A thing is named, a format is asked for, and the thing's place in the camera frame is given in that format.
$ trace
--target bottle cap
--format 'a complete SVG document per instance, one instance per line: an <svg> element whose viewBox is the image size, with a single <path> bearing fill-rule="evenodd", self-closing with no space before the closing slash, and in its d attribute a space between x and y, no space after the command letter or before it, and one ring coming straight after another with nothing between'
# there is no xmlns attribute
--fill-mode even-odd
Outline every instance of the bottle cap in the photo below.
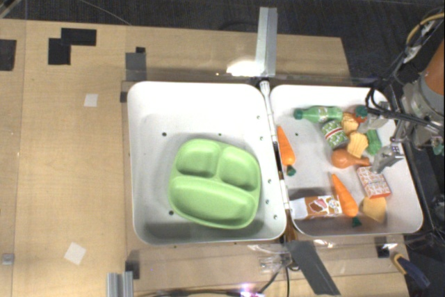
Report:
<svg viewBox="0 0 445 297"><path fill-rule="evenodd" d="M296 120L303 119L303 111L302 111L301 109L296 109L296 110L293 112L293 117L294 117Z"/></svg>

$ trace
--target wooden surface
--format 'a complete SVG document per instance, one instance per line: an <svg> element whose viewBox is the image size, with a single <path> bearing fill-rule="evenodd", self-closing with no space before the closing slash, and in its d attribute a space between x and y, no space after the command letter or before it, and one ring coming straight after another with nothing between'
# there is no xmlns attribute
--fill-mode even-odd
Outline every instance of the wooden surface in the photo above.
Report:
<svg viewBox="0 0 445 297"><path fill-rule="evenodd" d="M47 65L48 38L59 38L61 27L97 29L97 46L73 46L70 66ZM0 90L7 94L1 110L10 113L0 118L0 253L12 247L15 253L12 285L11 268L0 266L0 296L105 296L106 274L123 271L129 234L119 101L125 52L146 47L149 69L222 72L236 58L254 56L256 35L0 20L0 38L19 40L16 58L24 58L14 71L0 72ZM277 63L284 72L297 67L305 74L348 74L336 38L279 35ZM97 107L83 105L88 93L98 94ZM5 139L8 130L20 139ZM86 249L79 265L64 259L71 242ZM399 273L335 280L345 296L364 296L364 286L367 296L407 295ZM268 296L281 296L284 289L277 282ZM312 296L301 276L292 282L291 295Z"/></svg>

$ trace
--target green plate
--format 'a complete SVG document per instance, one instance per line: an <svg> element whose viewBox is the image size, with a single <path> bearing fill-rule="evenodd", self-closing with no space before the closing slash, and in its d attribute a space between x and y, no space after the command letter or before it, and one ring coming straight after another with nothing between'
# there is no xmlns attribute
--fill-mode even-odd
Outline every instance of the green plate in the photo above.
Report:
<svg viewBox="0 0 445 297"><path fill-rule="evenodd" d="M168 200L173 211L198 224L241 229L257 213L260 190L261 171L250 153L198 138L179 148Z"/></svg>

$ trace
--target white paper piece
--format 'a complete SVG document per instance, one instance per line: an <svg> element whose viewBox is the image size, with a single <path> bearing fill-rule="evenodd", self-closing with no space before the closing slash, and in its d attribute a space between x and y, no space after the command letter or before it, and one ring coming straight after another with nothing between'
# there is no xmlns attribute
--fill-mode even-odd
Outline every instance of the white paper piece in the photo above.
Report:
<svg viewBox="0 0 445 297"><path fill-rule="evenodd" d="M85 96L85 102L83 103L83 106L97 106L97 98L99 97L98 94L92 94L89 93Z"/></svg>
<svg viewBox="0 0 445 297"><path fill-rule="evenodd" d="M67 252L65 253L64 258L66 260L72 262L73 264L80 265L85 255L86 249L82 248L80 245L76 243L71 243Z"/></svg>

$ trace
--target yellow cable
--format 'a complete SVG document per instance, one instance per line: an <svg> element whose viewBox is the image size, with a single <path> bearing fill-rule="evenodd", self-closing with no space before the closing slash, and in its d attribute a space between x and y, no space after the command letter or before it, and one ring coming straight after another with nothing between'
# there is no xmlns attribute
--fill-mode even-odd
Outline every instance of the yellow cable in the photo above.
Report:
<svg viewBox="0 0 445 297"><path fill-rule="evenodd" d="M437 19L443 19L444 18L444 13L439 13L436 15L431 15L429 17L427 17L426 19L423 19L419 24L417 24L410 32L410 34L408 35L408 37L406 38L406 44L408 45L412 39L412 37L415 35L415 33L417 31L419 31L420 26L425 25L427 22L431 22L433 20L437 20Z"/></svg>

